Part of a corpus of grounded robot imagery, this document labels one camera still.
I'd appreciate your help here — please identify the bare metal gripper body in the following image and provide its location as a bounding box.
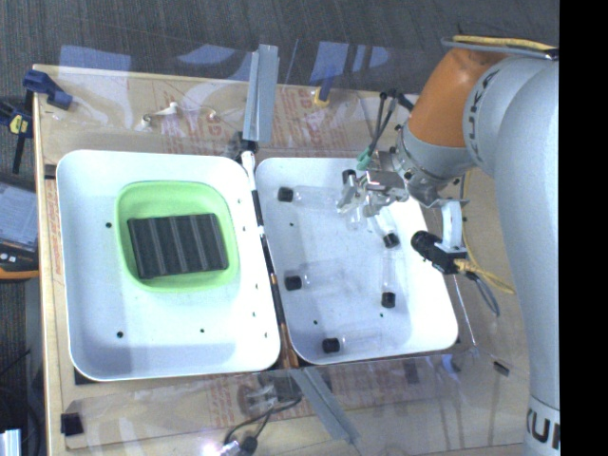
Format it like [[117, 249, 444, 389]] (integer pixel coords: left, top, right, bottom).
[[365, 150, 411, 204]]

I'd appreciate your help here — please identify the brown cardboard board, red print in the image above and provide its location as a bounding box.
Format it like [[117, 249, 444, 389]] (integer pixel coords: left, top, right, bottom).
[[31, 64, 529, 451]]

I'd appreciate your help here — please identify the clear plastic bottle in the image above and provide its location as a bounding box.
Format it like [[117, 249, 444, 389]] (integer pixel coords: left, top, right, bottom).
[[341, 169, 368, 231], [276, 183, 341, 211], [283, 258, 351, 293], [379, 249, 406, 309], [366, 207, 401, 250], [321, 329, 386, 354]]

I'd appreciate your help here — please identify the black cylinder on white bracket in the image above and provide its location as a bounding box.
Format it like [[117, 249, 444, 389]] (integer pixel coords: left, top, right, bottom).
[[410, 198, 471, 276]]

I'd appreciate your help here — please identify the thin black and white rod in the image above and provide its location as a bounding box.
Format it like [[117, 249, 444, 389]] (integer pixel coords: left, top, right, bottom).
[[239, 151, 300, 370]]

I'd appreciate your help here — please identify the black ribbed rack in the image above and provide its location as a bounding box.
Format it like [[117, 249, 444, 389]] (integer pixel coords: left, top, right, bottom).
[[126, 213, 230, 280]]

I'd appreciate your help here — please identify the white plastic tray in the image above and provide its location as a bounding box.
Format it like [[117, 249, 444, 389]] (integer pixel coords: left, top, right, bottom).
[[255, 157, 460, 366], [55, 148, 282, 382]]

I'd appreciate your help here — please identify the black block with thin wires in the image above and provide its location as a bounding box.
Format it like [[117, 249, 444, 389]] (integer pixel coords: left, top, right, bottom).
[[226, 131, 260, 162]]

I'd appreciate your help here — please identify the green plastic bowl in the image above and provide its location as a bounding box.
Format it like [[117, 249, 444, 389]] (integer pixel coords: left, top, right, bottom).
[[115, 180, 238, 295]]

